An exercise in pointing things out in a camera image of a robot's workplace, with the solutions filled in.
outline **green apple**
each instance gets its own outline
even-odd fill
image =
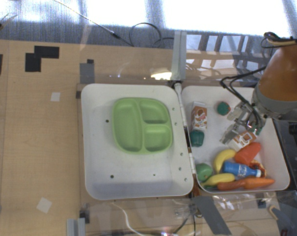
[[[212,174],[213,169],[206,163],[196,165],[197,179],[201,182],[206,181]]]

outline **white tray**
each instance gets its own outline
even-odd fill
[[[172,146],[163,152],[134,155],[115,144],[111,112],[116,100],[142,97],[168,108]],[[180,105],[166,86],[90,84],[81,93],[85,186],[99,200],[183,196],[193,187]]]
[[[237,88],[238,92],[247,100],[252,97],[252,88]],[[220,101],[227,102],[232,110],[239,103],[239,99],[222,87],[190,86],[182,91],[183,104],[187,115],[189,130],[191,129],[191,111],[193,101],[203,102],[207,106],[208,127],[205,133],[204,143],[201,147],[192,147],[195,164],[207,163],[212,166],[215,156],[228,148],[222,144],[221,139],[225,130],[234,122],[228,121],[226,116],[219,115],[215,106]],[[262,149],[257,154],[256,160],[261,162],[267,170],[267,176],[275,180],[275,183],[264,188],[252,189],[250,192],[279,191],[289,186],[290,177],[281,151],[275,127],[271,119],[268,119],[261,134],[256,140],[261,143]],[[222,193],[206,190],[209,193]],[[238,189],[223,193],[243,193],[248,190]]]

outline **yellow banana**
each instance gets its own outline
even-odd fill
[[[218,183],[221,183],[221,182],[232,182],[235,180],[235,176],[231,173],[221,173],[221,174],[217,174],[217,175],[213,175],[211,176],[209,179],[207,179],[206,182],[204,183],[201,183],[201,185],[203,187],[205,186],[215,186],[217,185]]]
[[[220,169],[224,161],[234,157],[235,155],[236,155],[236,151],[233,149],[225,149],[222,152],[220,152],[214,159],[214,163],[213,163],[213,167],[216,173],[218,174],[220,172]]]

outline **toy food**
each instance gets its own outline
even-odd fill
[[[244,148],[240,149],[235,155],[235,161],[237,163],[245,164],[249,166],[250,162],[254,159],[257,153],[261,150],[260,143],[251,143]]]
[[[206,182],[201,183],[201,185],[203,187],[206,186],[215,186],[218,183],[221,182],[232,182],[235,180],[235,176],[231,173],[222,173],[222,174],[217,174],[217,175],[213,175],[211,176],[209,179],[207,179]]]
[[[254,142],[257,136],[250,131],[244,131],[243,133],[235,136],[229,143],[228,146],[235,151],[239,151],[243,147],[249,145]]]
[[[190,132],[189,137],[191,139],[192,147],[200,147],[203,145],[203,141],[204,141],[203,131],[193,130],[192,132]]]
[[[236,152],[233,149],[225,149],[222,152],[220,152],[213,162],[213,167],[216,173],[220,172],[220,169],[222,167],[222,164],[225,160],[232,158],[236,155]]]
[[[212,167],[206,163],[197,164],[195,167],[197,179],[201,182],[206,181],[213,174]]]
[[[222,101],[217,106],[217,112],[218,112],[218,114],[220,114],[222,116],[227,115],[230,111],[231,111],[231,108],[230,108],[229,104],[226,102]]]
[[[244,187],[244,189],[254,189],[264,187],[273,183],[275,183],[275,180],[271,178],[248,177],[234,182],[220,182],[217,184],[217,188],[220,191],[229,191],[242,187]]]
[[[205,131],[207,129],[207,108],[204,103],[193,102],[191,124],[192,130]]]
[[[261,177],[267,176],[267,171],[265,170],[264,166],[260,162],[256,160],[252,160],[252,162],[250,162],[249,164],[249,167],[254,170],[260,170],[262,172]]]
[[[247,165],[240,164],[240,163],[231,163],[231,162],[223,163],[222,172],[232,173],[237,177],[248,177],[248,176],[261,177],[261,174],[262,174],[261,170],[254,170],[248,167]]]

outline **white tape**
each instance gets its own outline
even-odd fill
[[[47,214],[51,205],[52,205],[51,201],[49,201],[48,199],[45,199],[45,198],[41,198],[41,200],[39,201],[39,203],[37,205],[37,209],[44,212],[45,214]]]
[[[51,101],[60,101],[60,95],[61,93],[60,92],[53,92],[51,94]]]

